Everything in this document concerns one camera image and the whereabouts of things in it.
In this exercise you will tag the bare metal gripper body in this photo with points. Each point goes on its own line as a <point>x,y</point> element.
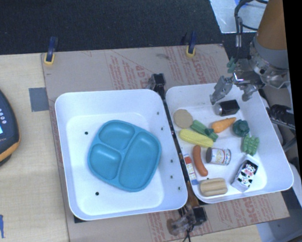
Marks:
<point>253,73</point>

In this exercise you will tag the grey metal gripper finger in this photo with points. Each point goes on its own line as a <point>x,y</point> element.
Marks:
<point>249,93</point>
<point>220,88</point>

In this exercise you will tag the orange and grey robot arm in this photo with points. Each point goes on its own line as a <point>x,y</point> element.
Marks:
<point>271,32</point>

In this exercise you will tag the black can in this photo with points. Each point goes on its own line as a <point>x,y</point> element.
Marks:
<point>228,107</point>

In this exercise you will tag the dark green broccoli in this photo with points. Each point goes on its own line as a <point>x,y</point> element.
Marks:
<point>240,128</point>

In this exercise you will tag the orange carrot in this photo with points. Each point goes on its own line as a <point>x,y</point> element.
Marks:
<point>221,125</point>

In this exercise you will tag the green toy vegetable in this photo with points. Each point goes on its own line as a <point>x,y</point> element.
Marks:
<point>201,128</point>

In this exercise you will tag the tan round biscuit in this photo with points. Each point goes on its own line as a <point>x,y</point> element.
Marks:
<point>183,118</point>

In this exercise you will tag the light green grapes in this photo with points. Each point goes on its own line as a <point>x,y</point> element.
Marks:
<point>250,145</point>

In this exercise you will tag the yellow corn cob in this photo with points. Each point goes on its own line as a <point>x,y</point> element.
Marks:
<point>194,138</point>

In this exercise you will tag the thin black and white rod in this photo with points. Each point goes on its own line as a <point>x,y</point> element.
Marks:
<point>172,127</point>

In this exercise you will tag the white labelled can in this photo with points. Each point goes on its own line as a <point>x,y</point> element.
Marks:
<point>220,156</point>

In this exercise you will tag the white plastic tray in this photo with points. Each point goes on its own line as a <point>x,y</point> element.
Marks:
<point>273,164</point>
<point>80,162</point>

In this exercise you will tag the orange sausage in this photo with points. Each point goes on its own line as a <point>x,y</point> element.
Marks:
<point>199,161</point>

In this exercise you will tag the cow print milk carton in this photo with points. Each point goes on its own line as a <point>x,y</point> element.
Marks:
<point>245,175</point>

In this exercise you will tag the white and red packet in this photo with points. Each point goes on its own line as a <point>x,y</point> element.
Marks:
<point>190,168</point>

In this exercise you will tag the tan hot dog bun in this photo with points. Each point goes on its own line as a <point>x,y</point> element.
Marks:
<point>213,187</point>

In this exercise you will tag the blue divided plate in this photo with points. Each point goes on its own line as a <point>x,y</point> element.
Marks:
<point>134,162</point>

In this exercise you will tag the brown cardboard board red print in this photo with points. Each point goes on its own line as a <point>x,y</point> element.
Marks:
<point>94,70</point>

